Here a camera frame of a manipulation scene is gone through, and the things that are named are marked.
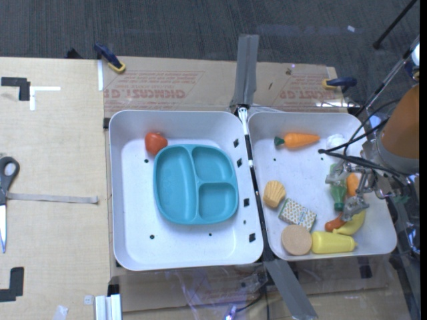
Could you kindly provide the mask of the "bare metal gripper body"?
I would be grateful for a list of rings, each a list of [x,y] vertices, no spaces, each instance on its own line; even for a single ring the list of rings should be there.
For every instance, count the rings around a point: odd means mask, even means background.
[[[407,178],[411,173],[411,159],[393,154],[377,140],[367,140],[362,145],[362,157],[380,166],[374,169],[374,190],[378,198],[401,198],[406,190]]]

